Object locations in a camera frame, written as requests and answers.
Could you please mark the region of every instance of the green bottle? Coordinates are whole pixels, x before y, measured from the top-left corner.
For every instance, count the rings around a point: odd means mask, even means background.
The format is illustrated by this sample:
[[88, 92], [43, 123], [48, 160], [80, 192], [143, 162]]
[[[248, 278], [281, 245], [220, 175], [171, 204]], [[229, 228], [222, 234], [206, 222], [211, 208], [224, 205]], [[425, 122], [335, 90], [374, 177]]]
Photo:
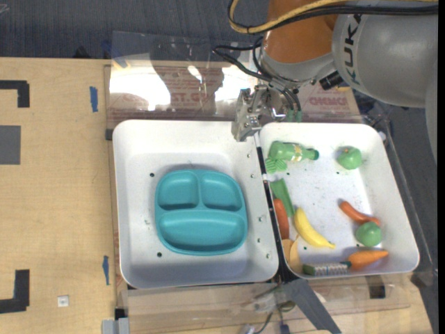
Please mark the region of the green bottle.
[[285, 143], [274, 141], [269, 149], [269, 159], [299, 162], [303, 159], [316, 160], [319, 157], [317, 150], [305, 148], [298, 143]]

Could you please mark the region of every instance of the blue plate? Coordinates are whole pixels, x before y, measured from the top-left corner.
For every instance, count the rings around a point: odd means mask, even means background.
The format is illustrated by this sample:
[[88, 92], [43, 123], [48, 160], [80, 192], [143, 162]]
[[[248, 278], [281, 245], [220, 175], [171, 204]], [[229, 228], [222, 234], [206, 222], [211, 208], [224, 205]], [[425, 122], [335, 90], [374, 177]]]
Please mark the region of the blue plate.
[[239, 248], [248, 232], [243, 192], [230, 176], [211, 170], [176, 170], [155, 194], [159, 239], [184, 255], [222, 255]]

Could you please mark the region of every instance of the orange carrot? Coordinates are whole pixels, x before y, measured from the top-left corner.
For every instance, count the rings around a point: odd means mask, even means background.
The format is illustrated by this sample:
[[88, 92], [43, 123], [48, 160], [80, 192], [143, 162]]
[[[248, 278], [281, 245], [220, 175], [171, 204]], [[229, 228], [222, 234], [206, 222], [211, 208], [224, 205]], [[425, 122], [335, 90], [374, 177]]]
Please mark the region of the orange carrot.
[[373, 221], [378, 226], [380, 226], [380, 220], [374, 216], [368, 216], [366, 214], [360, 213], [356, 210], [349, 202], [343, 201], [340, 203], [340, 209], [343, 213], [349, 216], [352, 220], [357, 221], [359, 224], [368, 223], [368, 221]]
[[357, 251], [352, 255], [349, 255], [348, 261], [351, 263], [351, 269], [360, 270], [375, 261], [380, 260], [388, 256], [388, 251], [386, 250], [363, 250]]
[[277, 214], [278, 228], [280, 229], [281, 238], [289, 238], [289, 220], [287, 218], [286, 208], [281, 199], [273, 200], [273, 207], [275, 208], [275, 214]]

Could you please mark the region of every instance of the yellow banana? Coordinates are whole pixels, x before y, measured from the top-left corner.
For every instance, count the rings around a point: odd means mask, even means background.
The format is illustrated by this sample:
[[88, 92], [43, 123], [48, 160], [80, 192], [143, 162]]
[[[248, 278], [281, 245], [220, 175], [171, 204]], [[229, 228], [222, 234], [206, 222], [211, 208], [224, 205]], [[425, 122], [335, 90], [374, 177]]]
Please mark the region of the yellow banana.
[[306, 213], [301, 208], [297, 208], [293, 217], [293, 222], [297, 228], [298, 234], [312, 246], [335, 248], [335, 245], [330, 243], [326, 238], [319, 234], [307, 220]]

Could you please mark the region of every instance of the dark floor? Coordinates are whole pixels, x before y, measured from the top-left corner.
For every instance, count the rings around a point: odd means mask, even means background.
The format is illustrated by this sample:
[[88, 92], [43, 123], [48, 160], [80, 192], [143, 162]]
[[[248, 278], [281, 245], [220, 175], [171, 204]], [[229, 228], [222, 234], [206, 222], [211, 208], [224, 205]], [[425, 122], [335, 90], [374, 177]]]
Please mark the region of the dark floor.
[[[0, 0], [0, 56], [71, 58], [79, 47], [103, 58], [114, 31], [252, 42], [227, 21], [229, 0]], [[268, 0], [243, 0], [237, 18], [264, 20]], [[424, 246], [419, 279], [438, 333], [437, 166], [428, 144], [425, 112], [394, 107], [394, 144], [407, 180], [406, 202], [418, 214]]]

